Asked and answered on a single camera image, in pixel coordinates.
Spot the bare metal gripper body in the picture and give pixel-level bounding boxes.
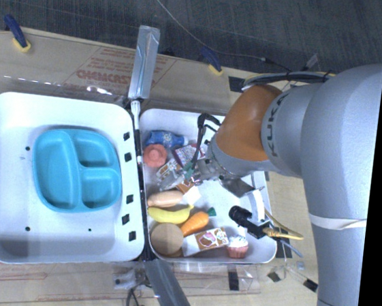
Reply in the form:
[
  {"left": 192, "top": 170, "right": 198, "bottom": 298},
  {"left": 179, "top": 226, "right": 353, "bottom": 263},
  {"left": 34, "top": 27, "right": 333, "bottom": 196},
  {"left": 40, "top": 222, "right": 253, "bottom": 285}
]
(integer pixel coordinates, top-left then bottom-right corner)
[{"left": 192, "top": 156, "right": 243, "bottom": 190}]

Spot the beige toy sausage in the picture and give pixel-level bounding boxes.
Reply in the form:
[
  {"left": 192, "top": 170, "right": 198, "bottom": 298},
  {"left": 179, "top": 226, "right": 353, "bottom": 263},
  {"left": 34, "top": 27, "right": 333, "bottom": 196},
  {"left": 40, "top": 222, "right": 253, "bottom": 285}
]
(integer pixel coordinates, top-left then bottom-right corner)
[{"left": 146, "top": 187, "right": 185, "bottom": 211}]

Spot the small brown and white carton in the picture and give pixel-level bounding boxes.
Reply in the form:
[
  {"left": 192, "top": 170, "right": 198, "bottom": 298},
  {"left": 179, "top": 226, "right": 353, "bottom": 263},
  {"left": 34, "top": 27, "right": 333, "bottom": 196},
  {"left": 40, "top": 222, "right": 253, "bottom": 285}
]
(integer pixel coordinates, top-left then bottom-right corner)
[{"left": 174, "top": 179, "right": 204, "bottom": 206}]

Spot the white and red packet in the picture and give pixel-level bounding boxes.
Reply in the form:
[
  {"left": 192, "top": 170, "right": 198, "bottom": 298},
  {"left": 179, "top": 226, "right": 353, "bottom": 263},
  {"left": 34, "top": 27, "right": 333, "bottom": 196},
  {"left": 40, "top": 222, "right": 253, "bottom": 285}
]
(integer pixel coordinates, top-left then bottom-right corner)
[{"left": 170, "top": 142, "right": 208, "bottom": 170}]

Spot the orange round toy fruit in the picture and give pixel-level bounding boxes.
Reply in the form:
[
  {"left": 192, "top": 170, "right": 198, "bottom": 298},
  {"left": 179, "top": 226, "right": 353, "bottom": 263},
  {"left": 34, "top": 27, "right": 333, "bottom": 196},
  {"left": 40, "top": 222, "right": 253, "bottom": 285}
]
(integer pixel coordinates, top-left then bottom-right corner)
[{"left": 141, "top": 142, "right": 169, "bottom": 170}]

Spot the yellow banana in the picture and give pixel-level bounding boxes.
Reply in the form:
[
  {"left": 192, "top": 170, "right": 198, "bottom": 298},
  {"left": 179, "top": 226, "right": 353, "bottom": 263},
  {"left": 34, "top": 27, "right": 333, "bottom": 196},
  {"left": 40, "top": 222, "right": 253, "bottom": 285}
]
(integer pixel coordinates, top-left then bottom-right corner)
[{"left": 146, "top": 199, "right": 195, "bottom": 227}]

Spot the white plastic tray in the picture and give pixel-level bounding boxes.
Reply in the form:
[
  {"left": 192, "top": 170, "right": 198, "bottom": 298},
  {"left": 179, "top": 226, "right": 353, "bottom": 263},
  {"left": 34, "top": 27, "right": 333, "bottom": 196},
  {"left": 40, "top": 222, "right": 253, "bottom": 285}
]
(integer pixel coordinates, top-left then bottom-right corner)
[
  {"left": 123, "top": 106, "right": 291, "bottom": 274},
  {"left": 0, "top": 89, "right": 161, "bottom": 279}
]

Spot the blue plastic bottle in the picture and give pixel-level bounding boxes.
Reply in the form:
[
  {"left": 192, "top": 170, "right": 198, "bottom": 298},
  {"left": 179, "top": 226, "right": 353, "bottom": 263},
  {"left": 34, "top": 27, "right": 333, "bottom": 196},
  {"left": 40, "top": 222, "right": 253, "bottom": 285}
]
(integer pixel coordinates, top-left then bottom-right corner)
[{"left": 143, "top": 128, "right": 191, "bottom": 152}]

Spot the orange carrot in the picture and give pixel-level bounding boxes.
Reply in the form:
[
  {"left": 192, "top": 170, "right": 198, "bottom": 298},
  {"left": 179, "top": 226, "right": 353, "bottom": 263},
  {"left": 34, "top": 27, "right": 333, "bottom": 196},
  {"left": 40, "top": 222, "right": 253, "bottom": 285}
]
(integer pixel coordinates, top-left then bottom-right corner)
[{"left": 179, "top": 204, "right": 218, "bottom": 241}]

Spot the brown round bread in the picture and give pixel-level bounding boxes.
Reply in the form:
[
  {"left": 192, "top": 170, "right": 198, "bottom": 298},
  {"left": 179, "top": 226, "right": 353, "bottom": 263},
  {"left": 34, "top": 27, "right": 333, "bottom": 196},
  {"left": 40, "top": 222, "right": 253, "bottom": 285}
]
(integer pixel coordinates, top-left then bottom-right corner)
[{"left": 148, "top": 220, "right": 186, "bottom": 259}]

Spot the white carton with cupcake print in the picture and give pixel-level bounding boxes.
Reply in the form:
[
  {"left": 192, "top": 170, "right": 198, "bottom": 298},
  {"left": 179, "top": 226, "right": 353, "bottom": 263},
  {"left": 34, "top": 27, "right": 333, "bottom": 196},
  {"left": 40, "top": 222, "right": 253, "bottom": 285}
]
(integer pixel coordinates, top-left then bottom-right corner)
[{"left": 180, "top": 222, "right": 232, "bottom": 263}]

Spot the pink cupcake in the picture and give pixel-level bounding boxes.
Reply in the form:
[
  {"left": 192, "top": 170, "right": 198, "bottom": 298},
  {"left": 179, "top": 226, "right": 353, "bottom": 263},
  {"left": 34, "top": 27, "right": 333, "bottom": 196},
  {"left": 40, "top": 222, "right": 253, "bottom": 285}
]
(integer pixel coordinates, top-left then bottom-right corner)
[{"left": 225, "top": 233, "right": 251, "bottom": 261}]

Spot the blue divided plate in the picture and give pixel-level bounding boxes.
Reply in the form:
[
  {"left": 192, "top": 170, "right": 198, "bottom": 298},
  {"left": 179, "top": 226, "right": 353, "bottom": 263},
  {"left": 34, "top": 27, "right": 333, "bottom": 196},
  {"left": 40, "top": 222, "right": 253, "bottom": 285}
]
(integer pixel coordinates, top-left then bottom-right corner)
[{"left": 26, "top": 124, "right": 129, "bottom": 219}]

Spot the brown cardboard board red print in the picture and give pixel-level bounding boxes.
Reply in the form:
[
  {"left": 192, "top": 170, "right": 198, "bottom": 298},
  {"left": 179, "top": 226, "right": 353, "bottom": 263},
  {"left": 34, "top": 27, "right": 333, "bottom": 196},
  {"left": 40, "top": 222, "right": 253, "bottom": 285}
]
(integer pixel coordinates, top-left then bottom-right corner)
[{"left": 0, "top": 24, "right": 347, "bottom": 306}]

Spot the black cylinder on white bracket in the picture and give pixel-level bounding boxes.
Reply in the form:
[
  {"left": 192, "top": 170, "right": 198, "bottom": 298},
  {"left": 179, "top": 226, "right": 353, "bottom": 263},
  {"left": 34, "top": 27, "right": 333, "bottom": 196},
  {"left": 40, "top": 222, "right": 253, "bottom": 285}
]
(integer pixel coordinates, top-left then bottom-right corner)
[{"left": 225, "top": 184, "right": 276, "bottom": 241}]

